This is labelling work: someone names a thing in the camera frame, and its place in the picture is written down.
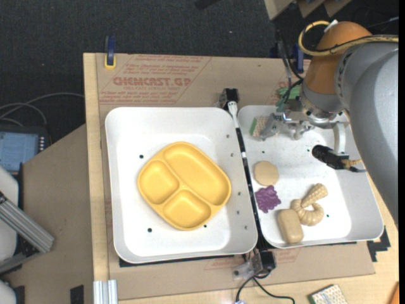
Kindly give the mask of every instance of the white cable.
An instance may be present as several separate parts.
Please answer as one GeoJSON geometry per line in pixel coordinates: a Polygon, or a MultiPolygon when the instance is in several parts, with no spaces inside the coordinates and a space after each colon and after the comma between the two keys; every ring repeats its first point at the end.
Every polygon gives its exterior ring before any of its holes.
{"type": "Polygon", "coordinates": [[[16,120],[11,119],[11,118],[0,118],[0,120],[4,120],[6,122],[11,122],[11,123],[14,123],[14,124],[16,124],[18,126],[24,127],[23,124],[21,124],[20,122],[18,122],[16,120]]]}
{"type": "MultiPolygon", "coordinates": [[[[45,95],[40,96],[40,97],[38,97],[38,98],[31,99],[30,101],[27,101],[27,102],[25,102],[25,103],[20,103],[20,104],[21,104],[20,106],[17,106],[17,107],[15,107],[15,108],[13,108],[12,110],[9,110],[9,111],[7,111],[6,113],[2,114],[2,115],[0,116],[0,119],[3,119],[5,116],[7,116],[7,115],[13,113],[13,112],[16,111],[16,110],[19,110],[21,107],[30,106],[30,107],[34,108],[35,110],[37,110],[39,113],[42,114],[41,116],[44,118],[44,122],[47,124],[47,120],[46,120],[46,118],[45,118],[43,112],[41,112],[38,108],[32,106],[30,103],[33,103],[33,102],[38,101],[38,100],[41,100],[41,99],[45,99],[45,98],[49,98],[49,97],[54,97],[54,96],[75,96],[75,97],[84,98],[84,96],[83,96],[82,94],[77,94],[77,93],[74,93],[74,92],[55,92],[55,93],[52,93],[52,94],[45,94],[45,95]]],[[[2,109],[4,109],[4,108],[7,108],[7,107],[9,107],[9,106],[14,106],[14,105],[16,105],[16,104],[17,104],[17,103],[6,104],[6,105],[4,105],[4,106],[0,106],[0,110],[2,110],[2,109]]]]}
{"type": "MultiPolygon", "coordinates": [[[[32,108],[33,110],[37,111],[38,114],[41,115],[41,117],[42,117],[42,119],[43,119],[43,121],[44,121],[44,124],[47,125],[47,120],[46,120],[46,117],[45,117],[44,113],[41,112],[40,109],[38,109],[38,108],[35,107],[35,106],[32,106],[32,105],[29,104],[29,103],[11,103],[11,104],[6,104],[6,105],[4,105],[4,106],[1,106],[1,107],[0,107],[0,110],[5,109],[5,108],[8,108],[8,107],[12,107],[12,106],[18,106],[18,107],[16,107],[16,108],[14,108],[14,110],[20,109],[21,107],[29,107],[29,108],[32,108]]],[[[6,113],[4,113],[3,115],[0,116],[0,119],[3,119],[5,116],[7,116],[8,114],[12,113],[14,110],[7,111],[6,113]]]]}

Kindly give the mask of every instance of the purple toy grapes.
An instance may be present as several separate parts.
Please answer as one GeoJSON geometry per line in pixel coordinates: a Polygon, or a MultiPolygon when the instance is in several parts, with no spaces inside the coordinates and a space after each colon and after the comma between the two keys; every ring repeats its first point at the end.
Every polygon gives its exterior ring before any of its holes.
{"type": "Polygon", "coordinates": [[[261,188],[254,195],[259,209],[264,213],[268,213],[268,210],[273,210],[277,205],[281,204],[274,186],[261,188]]]}

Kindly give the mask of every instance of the black cable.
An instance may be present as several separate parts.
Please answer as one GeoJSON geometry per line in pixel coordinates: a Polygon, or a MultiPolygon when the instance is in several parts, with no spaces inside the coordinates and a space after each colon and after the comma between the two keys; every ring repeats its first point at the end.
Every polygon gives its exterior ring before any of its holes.
{"type": "Polygon", "coordinates": [[[287,74],[287,78],[288,78],[289,87],[288,87],[286,93],[288,93],[288,95],[289,95],[289,91],[291,91],[291,89],[292,89],[291,71],[290,71],[290,66],[289,66],[289,62],[288,62],[289,58],[287,56],[287,53],[286,53],[285,47],[284,47],[284,43],[282,41],[278,42],[278,47],[281,52],[281,57],[282,57],[284,67],[285,67],[285,73],[287,74]]]}
{"type": "Polygon", "coordinates": [[[296,301],[295,301],[292,297],[289,297],[289,296],[279,296],[279,295],[271,294],[269,291],[267,291],[267,290],[258,282],[257,279],[264,279],[264,278],[266,278],[266,277],[269,276],[269,275],[270,275],[270,272],[267,273],[267,274],[265,274],[265,275],[262,275],[262,276],[256,275],[256,276],[252,276],[252,277],[248,278],[248,279],[240,286],[240,288],[238,289],[238,292],[236,293],[236,297],[235,297],[235,302],[237,303],[237,302],[239,301],[240,293],[242,292],[242,289],[245,287],[245,285],[246,285],[249,281],[253,280],[253,281],[261,288],[261,290],[264,291],[268,296],[271,296],[271,297],[274,297],[274,298],[280,298],[280,299],[283,299],[283,300],[291,300],[291,301],[292,301],[292,304],[295,304],[296,301]]]}
{"type": "Polygon", "coordinates": [[[287,51],[289,50],[289,47],[284,39],[284,36],[281,34],[280,30],[276,31],[276,37],[278,36],[279,40],[282,42],[283,44],[283,48],[284,48],[284,53],[287,59],[287,63],[289,64],[289,67],[292,71],[292,73],[298,78],[298,79],[303,79],[302,76],[299,75],[299,73],[297,72],[295,66],[291,63],[291,59],[288,57],[287,51]]]}
{"type": "Polygon", "coordinates": [[[246,279],[246,281],[240,286],[240,288],[238,289],[238,292],[236,293],[235,303],[237,303],[237,302],[239,301],[239,295],[240,295],[240,292],[242,291],[243,287],[245,287],[245,285],[246,285],[249,281],[251,281],[253,277],[254,277],[254,276],[252,276],[252,277],[246,279]]]}
{"type": "Polygon", "coordinates": [[[283,99],[283,102],[284,102],[284,103],[287,103],[288,99],[290,98],[290,93],[291,93],[292,88],[294,88],[294,87],[296,87],[296,86],[302,84],[303,81],[304,81],[304,79],[299,79],[298,81],[295,81],[295,82],[291,85],[291,87],[289,87],[289,88],[287,89],[287,91],[286,91],[285,93],[283,93],[283,95],[281,96],[281,98],[283,99]]]}
{"type": "Polygon", "coordinates": [[[269,291],[267,291],[262,285],[260,285],[260,283],[256,280],[255,277],[253,277],[253,281],[261,288],[262,291],[264,291],[268,296],[274,297],[274,298],[281,298],[283,300],[291,300],[292,304],[295,304],[295,300],[292,297],[289,296],[278,296],[278,295],[274,295],[271,294],[269,291]]]}

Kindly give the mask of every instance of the toy food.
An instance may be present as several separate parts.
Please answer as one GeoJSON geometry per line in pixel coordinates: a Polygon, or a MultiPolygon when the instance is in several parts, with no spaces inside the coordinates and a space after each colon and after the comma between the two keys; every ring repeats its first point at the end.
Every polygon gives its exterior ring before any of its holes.
{"type": "Polygon", "coordinates": [[[273,210],[277,205],[281,204],[281,200],[278,198],[274,186],[260,188],[254,195],[259,209],[264,213],[268,213],[268,210],[273,210]]]}
{"type": "Polygon", "coordinates": [[[314,226],[321,222],[325,212],[321,205],[313,203],[314,210],[306,210],[301,205],[301,199],[295,199],[291,202],[291,209],[298,214],[299,221],[302,225],[314,226]]]}
{"type": "Polygon", "coordinates": [[[295,210],[278,211],[277,222],[285,242],[296,243],[303,239],[304,233],[295,210]]]}
{"type": "Polygon", "coordinates": [[[269,161],[257,162],[254,166],[254,178],[261,185],[274,186],[278,181],[277,167],[269,161]]]}
{"type": "Polygon", "coordinates": [[[328,190],[323,184],[316,184],[301,201],[302,207],[312,205],[316,201],[328,196],[328,190]]]}

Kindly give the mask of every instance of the yellow cable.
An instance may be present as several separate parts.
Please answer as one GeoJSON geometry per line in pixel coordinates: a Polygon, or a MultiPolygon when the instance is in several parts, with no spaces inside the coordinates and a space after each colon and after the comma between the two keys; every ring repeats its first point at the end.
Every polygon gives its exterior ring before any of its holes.
{"type": "Polygon", "coordinates": [[[345,169],[349,169],[350,167],[352,167],[353,165],[357,165],[359,163],[362,163],[362,159],[358,159],[358,160],[349,160],[349,159],[343,159],[342,163],[345,169]]]}
{"type": "Polygon", "coordinates": [[[359,39],[355,39],[353,41],[349,41],[340,45],[336,45],[335,47],[331,47],[330,49],[323,49],[323,50],[314,50],[310,51],[304,47],[302,44],[302,38],[306,32],[311,30],[312,28],[319,26],[319,25],[325,25],[329,26],[330,23],[326,22],[325,20],[319,20],[317,22],[310,23],[308,26],[304,28],[304,30],[299,34],[298,37],[298,46],[303,51],[304,53],[311,55],[311,56],[325,56],[325,55],[330,55],[330,54],[335,54],[337,51],[340,51],[341,49],[347,49],[351,46],[355,46],[358,44],[364,44],[368,42],[399,42],[398,36],[391,36],[391,35],[373,35],[373,36],[366,36],[366,37],[361,37],[359,39]]]}

